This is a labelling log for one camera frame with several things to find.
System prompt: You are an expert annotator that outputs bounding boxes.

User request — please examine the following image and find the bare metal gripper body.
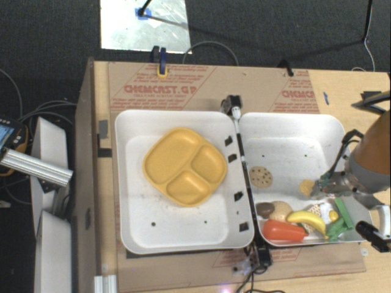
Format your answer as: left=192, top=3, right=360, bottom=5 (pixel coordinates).
left=320, top=172, right=361, bottom=197

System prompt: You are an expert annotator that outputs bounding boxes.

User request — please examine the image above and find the yellow toy food piece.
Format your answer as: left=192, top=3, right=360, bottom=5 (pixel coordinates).
left=299, top=179, right=316, bottom=198

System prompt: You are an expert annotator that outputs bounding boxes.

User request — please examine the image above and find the white and yellow fried egg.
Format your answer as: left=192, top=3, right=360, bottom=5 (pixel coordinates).
left=318, top=202, right=340, bottom=225

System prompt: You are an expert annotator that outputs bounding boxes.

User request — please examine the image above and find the yellow banana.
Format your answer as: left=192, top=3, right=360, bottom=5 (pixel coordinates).
left=285, top=210, right=330, bottom=241

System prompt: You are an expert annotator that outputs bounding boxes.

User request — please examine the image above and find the green flat stick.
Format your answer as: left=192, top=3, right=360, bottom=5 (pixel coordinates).
left=334, top=197, right=354, bottom=230

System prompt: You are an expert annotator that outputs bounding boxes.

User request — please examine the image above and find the tan bread roll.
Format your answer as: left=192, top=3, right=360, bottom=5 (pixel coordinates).
left=268, top=200, right=294, bottom=223

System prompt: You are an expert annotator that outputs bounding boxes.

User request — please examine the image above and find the green toy vegetable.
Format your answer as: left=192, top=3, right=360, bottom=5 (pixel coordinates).
left=325, top=218, right=348, bottom=242

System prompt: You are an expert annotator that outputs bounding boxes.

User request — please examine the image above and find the white plastic tray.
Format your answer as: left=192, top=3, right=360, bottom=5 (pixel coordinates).
left=238, top=112, right=375, bottom=248
left=114, top=109, right=255, bottom=255

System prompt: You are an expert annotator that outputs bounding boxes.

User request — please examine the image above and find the orange carrot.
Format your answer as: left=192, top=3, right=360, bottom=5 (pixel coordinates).
left=262, top=219, right=310, bottom=243

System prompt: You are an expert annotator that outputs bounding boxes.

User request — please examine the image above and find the dark brown round toy food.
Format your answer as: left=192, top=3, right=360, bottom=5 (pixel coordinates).
left=255, top=201, right=276, bottom=220

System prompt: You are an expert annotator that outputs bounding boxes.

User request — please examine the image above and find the tan chocolate chip biscuit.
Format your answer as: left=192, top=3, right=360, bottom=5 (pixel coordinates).
left=248, top=165, right=274, bottom=190

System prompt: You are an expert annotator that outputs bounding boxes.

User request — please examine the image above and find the thin black and white rod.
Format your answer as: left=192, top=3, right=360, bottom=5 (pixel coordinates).
left=231, top=106, right=261, bottom=243

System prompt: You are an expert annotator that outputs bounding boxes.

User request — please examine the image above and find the yellow divided plate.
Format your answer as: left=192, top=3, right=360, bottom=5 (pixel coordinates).
left=142, top=126, right=228, bottom=208

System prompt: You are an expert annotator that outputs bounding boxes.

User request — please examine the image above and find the brown cardboard board red print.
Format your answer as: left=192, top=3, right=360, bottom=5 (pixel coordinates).
left=108, top=60, right=367, bottom=283

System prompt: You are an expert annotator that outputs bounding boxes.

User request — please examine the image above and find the black cylinder on white bracket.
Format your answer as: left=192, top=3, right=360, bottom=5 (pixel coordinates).
left=354, top=204, right=391, bottom=253

